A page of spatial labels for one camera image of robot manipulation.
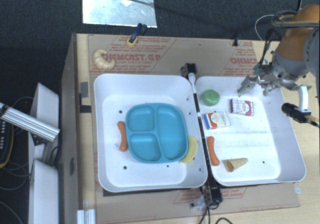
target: green object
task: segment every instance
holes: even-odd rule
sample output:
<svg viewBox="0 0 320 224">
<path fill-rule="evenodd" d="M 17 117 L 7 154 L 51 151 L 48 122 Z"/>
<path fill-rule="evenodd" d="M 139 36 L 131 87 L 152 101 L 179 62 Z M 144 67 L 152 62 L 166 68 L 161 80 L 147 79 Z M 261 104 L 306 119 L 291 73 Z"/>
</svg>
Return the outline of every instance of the green object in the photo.
<svg viewBox="0 0 320 224">
<path fill-rule="evenodd" d="M 214 90 L 206 90 L 202 96 L 204 103 L 207 106 L 216 105 L 219 102 L 220 95 Z"/>
</svg>

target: blue plate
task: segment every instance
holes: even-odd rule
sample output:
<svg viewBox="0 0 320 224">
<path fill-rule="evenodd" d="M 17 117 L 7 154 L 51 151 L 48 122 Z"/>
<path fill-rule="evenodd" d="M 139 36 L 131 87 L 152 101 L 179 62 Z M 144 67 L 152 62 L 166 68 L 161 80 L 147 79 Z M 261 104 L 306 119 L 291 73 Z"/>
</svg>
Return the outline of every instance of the blue plate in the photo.
<svg viewBox="0 0 320 224">
<path fill-rule="evenodd" d="M 188 134 L 181 111 L 169 104 L 142 104 L 125 117 L 128 147 L 146 163 L 174 162 L 188 151 Z"/>
</svg>

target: ice cream cone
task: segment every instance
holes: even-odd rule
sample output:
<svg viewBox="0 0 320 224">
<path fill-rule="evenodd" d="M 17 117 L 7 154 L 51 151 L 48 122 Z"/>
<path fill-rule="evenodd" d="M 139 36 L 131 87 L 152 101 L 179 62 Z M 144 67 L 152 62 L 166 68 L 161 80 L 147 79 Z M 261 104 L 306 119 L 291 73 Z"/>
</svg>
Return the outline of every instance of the ice cream cone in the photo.
<svg viewBox="0 0 320 224">
<path fill-rule="evenodd" d="M 247 158 L 229 159 L 224 162 L 224 166 L 228 172 L 233 172 L 235 169 L 246 164 L 247 162 Z"/>
</svg>

